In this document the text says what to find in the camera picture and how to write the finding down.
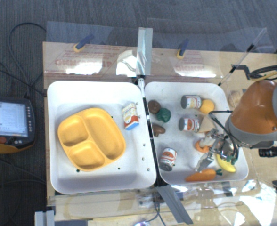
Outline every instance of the robotic arm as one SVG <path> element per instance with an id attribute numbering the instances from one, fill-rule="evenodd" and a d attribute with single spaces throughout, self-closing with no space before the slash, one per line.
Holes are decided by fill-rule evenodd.
<path id="1" fill-rule="evenodd" d="M 226 121 L 225 127 L 214 116 L 209 116 L 224 130 L 219 134 L 212 129 L 200 146 L 212 145 L 196 167 L 197 171 L 205 169 L 219 154 L 222 160 L 233 165 L 238 159 L 238 148 L 268 149 L 277 141 L 277 83 L 270 80 L 254 82 L 243 94 L 237 107 Z"/>

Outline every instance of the yellow cable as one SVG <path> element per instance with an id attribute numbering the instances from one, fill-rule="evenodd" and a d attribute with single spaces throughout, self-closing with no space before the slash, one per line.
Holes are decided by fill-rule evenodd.
<path id="1" fill-rule="evenodd" d="M 252 80 L 252 81 L 261 81 L 261 80 L 264 80 L 264 79 L 266 79 L 266 78 L 268 78 L 268 77 L 271 77 L 271 76 L 273 76 L 273 75 L 275 75 L 275 74 L 277 74 L 277 71 L 274 71 L 273 73 L 267 74 L 267 75 L 262 76 L 262 77 L 260 77 L 260 78 L 251 79 L 251 80 Z"/>

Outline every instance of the white plastic tray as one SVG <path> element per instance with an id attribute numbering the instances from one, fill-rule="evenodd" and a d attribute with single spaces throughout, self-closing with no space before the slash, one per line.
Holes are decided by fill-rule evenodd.
<path id="1" fill-rule="evenodd" d="M 194 144 L 205 134 L 180 131 L 178 122 L 181 117 L 195 115 L 202 119 L 203 114 L 197 109 L 183 109 L 180 105 L 181 97 L 198 95 L 203 99 L 212 100 L 215 103 L 215 110 L 225 111 L 229 110 L 229 107 L 224 91 L 219 86 L 210 83 L 151 82 L 145 86 L 145 95 L 147 101 L 156 100 L 163 108 L 171 111 L 171 118 L 167 123 L 158 121 L 153 114 L 150 114 L 152 123 L 166 129 L 164 134 L 154 137 L 157 158 L 161 157 L 165 147 L 170 147 L 178 153 L 172 171 L 160 169 L 163 180 L 171 185 L 191 184 L 185 181 L 185 177 L 195 173 L 195 167 L 203 155 L 194 148 Z M 230 116 L 229 113 L 216 113 L 215 115 L 223 125 Z M 217 175 L 212 182 L 243 180 L 247 177 L 248 165 L 242 149 L 239 149 L 239 158 L 235 167 L 235 173 L 223 171 L 223 175 Z M 209 168 L 220 169 L 216 159 L 209 165 Z"/>
<path id="2" fill-rule="evenodd" d="M 122 108 L 137 103 L 139 125 L 125 130 Z M 77 172 L 66 156 L 57 129 L 62 120 L 84 109 L 98 107 L 114 119 L 126 141 L 117 161 L 92 172 Z M 146 188 L 156 179 L 142 95 L 125 82 L 56 81 L 48 88 L 50 180 L 62 194 Z"/>

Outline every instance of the brown mushroom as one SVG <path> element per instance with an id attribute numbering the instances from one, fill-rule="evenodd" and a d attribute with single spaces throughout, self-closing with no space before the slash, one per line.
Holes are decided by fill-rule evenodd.
<path id="1" fill-rule="evenodd" d="M 156 114 L 161 109 L 161 105 L 156 100 L 150 100 L 148 103 L 149 112 Z"/>
<path id="2" fill-rule="evenodd" d="M 153 130 L 153 135 L 155 137 L 158 137 L 159 134 L 163 134 L 163 133 L 166 132 L 166 129 L 164 127 L 161 127 L 161 126 L 156 125 L 156 124 L 152 125 L 152 130 Z"/>

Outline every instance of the table surface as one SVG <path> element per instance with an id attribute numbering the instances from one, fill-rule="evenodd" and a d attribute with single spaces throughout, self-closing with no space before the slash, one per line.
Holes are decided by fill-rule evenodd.
<path id="1" fill-rule="evenodd" d="M 44 43 L 44 70 L 62 53 L 66 44 Z M 167 57 L 175 53 L 173 49 L 154 49 L 154 54 Z M 217 65 L 222 76 L 226 76 L 231 69 L 231 64 L 238 61 L 241 52 L 216 52 L 199 51 L 199 54 L 207 66 Z M 250 71 L 277 64 L 277 54 L 249 53 L 243 64 Z M 177 81 L 184 77 L 170 78 L 170 71 L 158 80 Z M 57 80 L 83 80 L 81 76 L 44 73 L 44 88 Z M 207 82 L 217 83 L 220 78 L 208 79 Z M 247 80 L 243 70 L 235 70 L 232 76 L 222 84 L 221 88 L 229 98 L 232 91 L 243 94 L 252 81 Z M 146 190 L 126 190 L 96 192 L 89 194 L 55 195 L 55 189 L 50 182 L 49 162 L 49 128 L 48 128 L 48 105 L 45 98 L 45 133 L 46 133 L 46 159 L 47 159 L 47 198 L 49 206 L 56 206 L 56 221 L 90 219 L 89 225 L 134 225 L 137 222 L 148 220 L 156 215 L 152 203 L 154 188 Z M 273 225 L 277 224 L 277 192 L 272 181 L 277 180 L 277 157 L 262 158 L 258 150 L 243 148 L 249 174 L 243 181 L 227 183 L 204 183 L 187 187 L 183 192 L 182 203 L 192 218 L 195 225 Z M 161 216 L 166 225 L 178 224 L 165 203 L 161 204 Z M 156 218 L 151 225 L 161 225 L 160 218 Z"/>

